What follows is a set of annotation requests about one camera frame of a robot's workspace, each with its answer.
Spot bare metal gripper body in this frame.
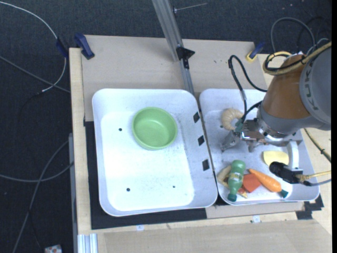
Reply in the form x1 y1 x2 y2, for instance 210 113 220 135
238 119 296 147

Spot yellow cheese slice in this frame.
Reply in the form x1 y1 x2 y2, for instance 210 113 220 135
261 150 290 167

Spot pizza slice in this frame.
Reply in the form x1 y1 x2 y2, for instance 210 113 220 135
216 164 249 199

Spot orange carrot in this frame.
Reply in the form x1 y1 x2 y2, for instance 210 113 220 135
248 168 289 198

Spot orange flat wedge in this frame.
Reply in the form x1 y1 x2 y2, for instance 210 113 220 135
242 173 262 193

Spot green bottle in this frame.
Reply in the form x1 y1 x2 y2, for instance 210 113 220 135
226 159 247 203

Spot white plastic tray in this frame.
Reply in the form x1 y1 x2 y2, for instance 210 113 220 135
91 88 219 218
199 88 321 206

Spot green bowl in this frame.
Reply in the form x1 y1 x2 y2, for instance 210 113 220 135
131 106 179 151

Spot brown cardboard board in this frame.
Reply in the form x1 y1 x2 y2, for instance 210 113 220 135
80 34 306 220

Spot white carton with orange print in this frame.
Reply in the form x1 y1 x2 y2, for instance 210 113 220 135
44 244 63 253

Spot black cylinder on white bracket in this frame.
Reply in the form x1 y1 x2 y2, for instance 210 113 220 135
269 140 304 185

